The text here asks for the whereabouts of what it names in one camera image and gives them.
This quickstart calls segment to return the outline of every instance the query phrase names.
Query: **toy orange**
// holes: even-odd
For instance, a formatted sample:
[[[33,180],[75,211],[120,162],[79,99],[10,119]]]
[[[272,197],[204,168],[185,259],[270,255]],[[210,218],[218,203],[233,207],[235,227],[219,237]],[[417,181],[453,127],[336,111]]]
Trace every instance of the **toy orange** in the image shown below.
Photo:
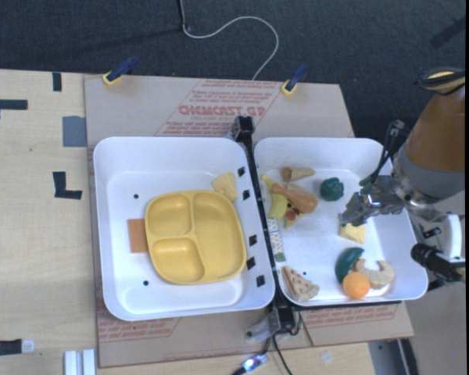
[[[360,299],[370,290],[370,281],[362,273],[353,271],[344,277],[342,289],[350,298]]]

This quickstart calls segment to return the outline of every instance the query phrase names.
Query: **wooden table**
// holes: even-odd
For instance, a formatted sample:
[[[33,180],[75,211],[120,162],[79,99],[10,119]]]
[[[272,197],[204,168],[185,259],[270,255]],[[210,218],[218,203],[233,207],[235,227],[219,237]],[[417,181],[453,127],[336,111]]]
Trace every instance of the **wooden table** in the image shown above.
[[[0,70],[0,100],[28,110],[0,111],[0,341],[28,339],[34,351],[0,356],[0,374],[63,373],[63,353],[96,349],[95,285],[87,149],[63,147],[62,118],[84,117],[82,74]],[[81,199],[55,198],[54,172]],[[322,359],[327,352],[330,362]],[[295,374],[374,374],[367,343],[285,350]],[[285,373],[275,352],[261,375]],[[231,355],[126,367],[126,374],[232,373],[248,357]],[[122,373],[121,368],[97,373]]]

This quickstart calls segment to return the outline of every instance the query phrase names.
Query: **yellow bowl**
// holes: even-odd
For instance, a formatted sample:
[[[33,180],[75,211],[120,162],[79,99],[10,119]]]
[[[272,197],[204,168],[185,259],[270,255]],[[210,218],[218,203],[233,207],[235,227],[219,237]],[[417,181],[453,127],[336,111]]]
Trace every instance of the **yellow bowl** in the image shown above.
[[[146,238],[156,272],[174,284],[234,277],[246,262],[233,203],[216,191],[166,193],[146,207]]]

